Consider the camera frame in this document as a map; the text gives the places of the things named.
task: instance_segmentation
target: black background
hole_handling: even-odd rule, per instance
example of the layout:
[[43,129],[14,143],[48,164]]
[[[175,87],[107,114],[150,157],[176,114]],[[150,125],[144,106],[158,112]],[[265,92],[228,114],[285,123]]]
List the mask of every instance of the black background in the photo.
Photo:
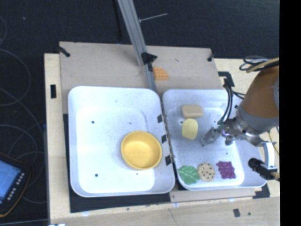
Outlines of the black background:
[[[168,13],[142,22],[147,45],[211,48],[218,58],[243,58],[260,55],[279,56],[280,0],[134,0],[138,17]],[[47,218],[44,172],[43,129],[45,124],[44,53],[53,53],[59,41],[129,44],[123,20],[117,23],[113,0],[0,0],[0,16],[7,35],[0,45],[18,56],[24,65],[0,51],[0,152],[17,158],[35,150],[32,139],[22,135],[28,130],[38,145],[33,165],[37,180],[25,192],[16,208],[0,224]],[[0,21],[0,39],[5,25]],[[25,97],[20,103],[3,104]],[[33,163],[34,155],[20,160]]]

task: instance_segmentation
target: tray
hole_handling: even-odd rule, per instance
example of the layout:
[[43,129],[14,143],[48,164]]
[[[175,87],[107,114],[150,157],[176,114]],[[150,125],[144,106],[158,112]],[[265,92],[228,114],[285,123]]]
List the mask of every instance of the tray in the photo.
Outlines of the tray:
[[[235,106],[241,100],[234,97],[231,118],[235,116]],[[248,166],[250,158],[261,159],[260,151],[257,147],[245,140],[235,140],[233,144],[227,146],[225,138],[219,137],[216,141],[206,146],[201,145],[201,138],[211,127],[217,128],[217,122],[223,116],[227,107],[228,95],[223,89],[172,89],[163,94],[163,107],[173,150],[176,169],[182,166],[193,166],[204,162],[210,163],[215,170],[215,178],[206,182],[199,180],[197,183],[187,185],[181,179],[178,171],[178,178],[182,186],[191,191],[222,188],[240,187],[260,187],[266,180],[253,172]],[[204,115],[195,118],[198,121],[198,134],[194,140],[182,136],[182,124],[186,118],[183,117],[181,107],[183,105],[200,105],[203,107]],[[217,163],[220,161],[231,162],[235,168],[235,178],[222,179],[218,171]]]
[[[83,197],[163,194],[175,184],[161,102],[149,89],[79,86],[68,96],[70,180]],[[162,146],[152,169],[135,170],[121,155],[122,139],[142,130]]]

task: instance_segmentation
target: blue screen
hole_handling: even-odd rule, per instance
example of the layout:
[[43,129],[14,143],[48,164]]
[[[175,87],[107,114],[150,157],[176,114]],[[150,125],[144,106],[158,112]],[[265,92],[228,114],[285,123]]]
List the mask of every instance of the blue screen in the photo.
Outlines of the blue screen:
[[0,160],[0,201],[5,197],[20,172],[19,168]]

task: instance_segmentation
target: phone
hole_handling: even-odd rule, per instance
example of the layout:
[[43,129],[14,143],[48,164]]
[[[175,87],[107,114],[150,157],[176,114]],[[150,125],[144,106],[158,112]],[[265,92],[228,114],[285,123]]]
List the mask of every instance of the phone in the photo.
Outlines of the phone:
[[30,165],[0,153],[0,218],[9,214],[19,202],[31,173]]

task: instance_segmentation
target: bowl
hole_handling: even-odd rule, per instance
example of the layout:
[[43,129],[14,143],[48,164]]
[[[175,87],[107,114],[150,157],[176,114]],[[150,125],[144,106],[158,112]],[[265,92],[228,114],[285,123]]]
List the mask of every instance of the bowl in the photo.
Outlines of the bowl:
[[162,158],[160,142],[146,131],[128,133],[122,140],[121,153],[126,164],[137,170],[154,168]]

